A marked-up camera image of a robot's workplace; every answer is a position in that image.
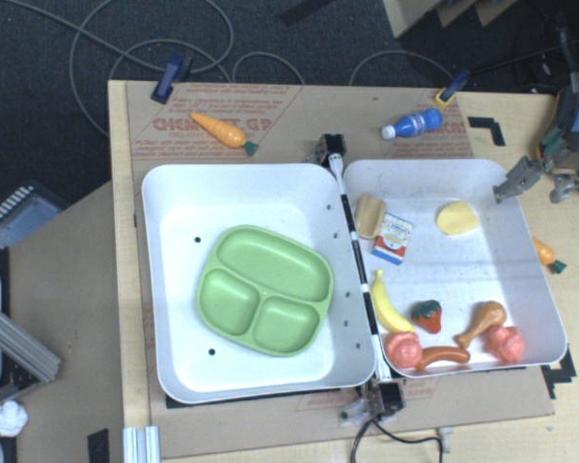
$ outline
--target toy strawberry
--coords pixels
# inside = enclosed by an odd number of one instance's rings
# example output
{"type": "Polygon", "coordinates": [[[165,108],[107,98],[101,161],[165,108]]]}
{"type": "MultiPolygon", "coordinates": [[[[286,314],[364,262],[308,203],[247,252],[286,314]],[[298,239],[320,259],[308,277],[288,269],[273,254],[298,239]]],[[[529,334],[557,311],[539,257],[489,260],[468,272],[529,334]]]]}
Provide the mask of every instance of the toy strawberry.
{"type": "Polygon", "coordinates": [[[432,334],[442,329],[442,306],[437,300],[419,302],[412,309],[412,320],[432,334]]]}

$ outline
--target blue clamp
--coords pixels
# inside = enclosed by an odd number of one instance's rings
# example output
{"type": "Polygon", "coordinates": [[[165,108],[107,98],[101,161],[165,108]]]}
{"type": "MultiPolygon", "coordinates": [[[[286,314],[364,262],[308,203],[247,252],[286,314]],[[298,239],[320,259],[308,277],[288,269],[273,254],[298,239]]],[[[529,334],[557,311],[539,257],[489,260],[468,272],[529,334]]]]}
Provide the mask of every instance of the blue clamp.
{"type": "Polygon", "coordinates": [[[158,84],[152,91],[151,99],[162,104],[166,104],[170,98],[170,94],[174,90],[172,82],[176,80],[182,70],[182,57],[180,55],[172,55],[167,61],[163,77],[158,81],[158,84]]]}
{"type": "Polygon", "coordinates": [[[448,88],[440,90],[437,95],[435,95],[435,98],[433,99],[435,106],[437,106],[439,109],[446,108],[453,101],[455,93],[461,90],[463,86],[465,86],[465,83],[468,81],[469,77],[470,71],[467,68],[464,68],[458,74],[458,76],[453,79],[453,82],[451,82],[448,88]]]}

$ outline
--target blue water bottle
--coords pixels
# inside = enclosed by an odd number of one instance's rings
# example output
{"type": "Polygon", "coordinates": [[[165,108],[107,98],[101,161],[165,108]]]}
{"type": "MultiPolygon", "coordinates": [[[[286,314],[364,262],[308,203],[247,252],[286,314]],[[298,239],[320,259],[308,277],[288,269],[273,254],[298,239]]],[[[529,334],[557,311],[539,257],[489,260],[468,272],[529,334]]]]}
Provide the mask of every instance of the blue water bottle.
{"type": "Polygon", "coordinates": [[[395,125],[382,127],[382,137],[386,140],[400,137],[414,137],[428,130],[435,130],[442,125],[444,119],[437,108],[428,108],[425,111],[407,115],[395,125]]]}

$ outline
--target small milk carton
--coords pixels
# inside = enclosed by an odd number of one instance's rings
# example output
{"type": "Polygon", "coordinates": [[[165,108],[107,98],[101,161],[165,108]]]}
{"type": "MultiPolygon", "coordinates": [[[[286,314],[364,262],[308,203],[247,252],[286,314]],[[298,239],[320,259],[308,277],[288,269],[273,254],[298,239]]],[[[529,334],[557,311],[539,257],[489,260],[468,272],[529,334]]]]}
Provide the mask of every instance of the small milk carton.
{"type": "Polygon", "coordinates": [[[407,240],[414,225],[391,213],[384,214],[384,220],[375,238],[372,254],[389,260],[394,264],[401,264],[405,259],[407,240]]]}

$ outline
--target orange toy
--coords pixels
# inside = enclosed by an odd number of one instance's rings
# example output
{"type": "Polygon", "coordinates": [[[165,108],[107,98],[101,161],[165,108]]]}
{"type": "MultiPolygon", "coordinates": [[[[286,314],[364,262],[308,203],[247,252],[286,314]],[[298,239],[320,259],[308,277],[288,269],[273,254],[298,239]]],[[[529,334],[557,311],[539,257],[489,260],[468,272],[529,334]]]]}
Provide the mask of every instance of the orange toy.
{"type": "Polygon", "coordinates": [[[191,119],[229,148],[245,148],[249,154],[258,148],[257,144],[247,141],[244,130],[236,125],[195,112],[191,112],[191,119]]]}
{"type": "Polygon", "coordinates": [[[491,326],[502,325],[507,319],[506,311],[499,302],[489,300],[479,308],[472,327],[464,334],[455,337],[456,344],[467,348],[470,342],[478,335],[487,331],[491,326]]]}
{"type": "Polygon", "coordinates": [[[431,346],[423,350],[423,359],[416,364],[417,370],[423,370],[433,362],[448,360],[458,364],[467,364],[470,361],[470,352],[456,346],[431,346]]]}
{"type": "Polygon", "coordinates": [[[537,250],[538,260],[541,263],[551,267],[551,269],[558,274],[564,271],[566,264],[556,259],[556,255],[551,247],[533,237],[532,241],[534,242],[534,248],[537,250]]]}

